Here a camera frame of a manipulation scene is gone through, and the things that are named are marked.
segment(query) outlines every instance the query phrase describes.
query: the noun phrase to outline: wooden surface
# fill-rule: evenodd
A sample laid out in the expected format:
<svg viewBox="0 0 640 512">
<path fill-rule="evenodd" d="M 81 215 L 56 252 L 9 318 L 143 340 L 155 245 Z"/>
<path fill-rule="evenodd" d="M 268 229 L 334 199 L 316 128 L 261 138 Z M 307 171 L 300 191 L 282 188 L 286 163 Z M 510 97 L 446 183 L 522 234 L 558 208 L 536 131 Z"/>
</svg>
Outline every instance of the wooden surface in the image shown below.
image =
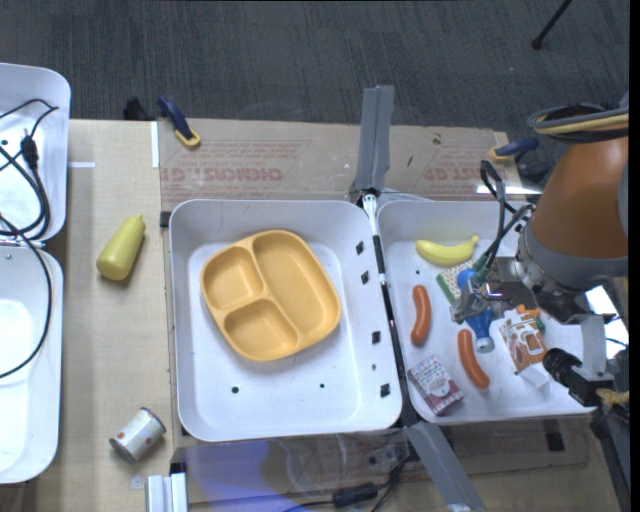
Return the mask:
<svg viewBox="0 0 640 512">
<path fill-rule="evenodd" d="M 60 442 L 51 466 L 27 484 L 25 511 L 144 511 L 144 479 L 169 470 L 179 425 L 172 411 L 166 248 L 158 224 L 159 173 L 152 166 L 150 128 L 146 122 L 70 124 L 70 162 L 95 162 L 95 167 L 70 168 L 66 226 L 47 247 L 65 273 Z M 147 230 L 130 280 L 101 278 L 95 267 L 99 253 L 125 217 L 138 213 Z M 111 449 L 109 438 L 141 406 L 154 411 L 168 432 L 143 460 L 129 465 Z M 564 462 L 547 465 L 539 453 L 531 456 L 536 464 L 527 464 L 527 447 L 509 450 L 514 436 L 500 441 L 498 428 L 495 436 L 490 426 L 478 429 L 477 436 L 473 428 L 453 436 L 467 442 L 458 443 L 467 446 L 462 462 L 488 510 L 619 510 L 602 450 L 587 423 L 565 430 L 566 450 L 572 452 Z M 480 448 L 486 436 L 498 443 L 493 454 Z M 515 453 L 525 469 L 506 463 Z M 233 501 L 194 503 L 192 509 L 280 510 Z M 403 484 L 385 510 L 448 508 L 435 486 L 422 479 Z"/>
<path fill-rule="evenodd" d="M 65 275 L 60 442 L 30 482 L 29 511 L 144 510 L 142 477 L 167 474 L 172 454 L 160 195 L 149 123 L 72 121 L 64 229 L 48 244 Z M 128 281 L 102 278 L 96 259 L 130 215 L 145 238 Z M 140 407 L 168 432 L 136 465 L 109 445 Z"/>
</svg>

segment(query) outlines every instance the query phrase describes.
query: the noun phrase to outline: blue clamp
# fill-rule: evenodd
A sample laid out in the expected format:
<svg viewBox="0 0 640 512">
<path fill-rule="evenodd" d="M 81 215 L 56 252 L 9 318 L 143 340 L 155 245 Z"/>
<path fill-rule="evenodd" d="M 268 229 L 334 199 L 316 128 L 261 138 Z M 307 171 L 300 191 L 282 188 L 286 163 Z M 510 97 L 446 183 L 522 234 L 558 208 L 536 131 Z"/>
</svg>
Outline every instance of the blue clamp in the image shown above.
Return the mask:
<svg viewBox="0 0 640 512">
<path fill-rule="evenodd" d="M 461 271 L 456 277 L 458 288 L 462 292 L 467 285 L 467 281 L 476 281 L 476 271 L 472 268 L 467 268 Z M 476 351 L 481 354 L 491 352 L 495 348 L 495 343 L 491 334 L 489 334 L 489 326 L 493 320 L 493 312 L 490 307 L 487 307 L 477 315 L 469 316 L 465 318 L 467 325 L 473 329 L 476 334 Z"/>
<path fill-rule="evenodd" d="M 200 135 L 189 127 L 187 120 L 182 115 L 178 105 L 166 96 L 158 98 L 158 106 L 163 116 L 168 116 L 175 128 L 176 137 L 188 148 L 195 148 L 200 144 Z"/>
<path fill-rule="evenodd" d="M 494 162 L 504 162 L 511 156 L 516 155 L 516 159 L 519 156 L 524 155 L 527 151 L 538 149 L 540 142 L 538 139 L 520 139 L 515 142 L 510 142 L 504 146 L 494 146 L 489 150 L 489 158 Z"/>
</svg>

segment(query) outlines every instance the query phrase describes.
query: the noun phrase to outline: tin can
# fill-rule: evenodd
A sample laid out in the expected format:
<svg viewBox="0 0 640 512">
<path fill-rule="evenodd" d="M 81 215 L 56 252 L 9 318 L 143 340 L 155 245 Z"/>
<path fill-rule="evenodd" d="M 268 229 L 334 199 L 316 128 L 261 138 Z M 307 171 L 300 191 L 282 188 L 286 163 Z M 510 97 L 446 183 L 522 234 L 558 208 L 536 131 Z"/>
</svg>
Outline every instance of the tin can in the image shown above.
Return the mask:
<svg viewBox="0 0 640 512">
<path fill-rule="evenodd" d="M 109 439 L 109 444 L 129 464 L 135 464 L 166 431 L 153 412 L 141 407 L 129 423 Z"/>
</svg>

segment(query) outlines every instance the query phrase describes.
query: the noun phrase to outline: toy banana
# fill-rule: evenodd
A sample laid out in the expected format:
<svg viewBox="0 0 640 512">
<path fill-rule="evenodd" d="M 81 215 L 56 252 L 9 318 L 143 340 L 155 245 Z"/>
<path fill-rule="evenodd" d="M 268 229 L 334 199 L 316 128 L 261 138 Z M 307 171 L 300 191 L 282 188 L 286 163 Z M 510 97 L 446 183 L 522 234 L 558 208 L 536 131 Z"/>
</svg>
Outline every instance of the toy banana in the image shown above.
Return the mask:
<svg viewBox="0 0 640 512">
<path fill-rule="evenodd" d="M 438 265 L 458 265 L 473 255 L 473 249 L 480 240 L 473 235 L 466 242 L 458 245 L 441 245 L 430 240 L 418 240 L 416 249 L 425 260 Z"/>
</svg>

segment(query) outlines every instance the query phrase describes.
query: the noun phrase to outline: divided plate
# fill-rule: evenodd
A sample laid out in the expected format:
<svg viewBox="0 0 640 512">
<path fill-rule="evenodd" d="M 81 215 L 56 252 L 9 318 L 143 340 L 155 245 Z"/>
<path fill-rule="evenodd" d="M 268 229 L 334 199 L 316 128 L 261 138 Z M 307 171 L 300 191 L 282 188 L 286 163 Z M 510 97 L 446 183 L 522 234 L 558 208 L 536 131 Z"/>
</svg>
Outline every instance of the divided plate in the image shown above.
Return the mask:
<svg viewBox="0 0 640 512">
<path fill-rule="evenodd" d="M 202 267 L 200 287 L 229 344 L 254 361 L 304 350 L 340 320 L 329 276 L 290 231 L 263 231 L 214 254 Z"/>
</svg>

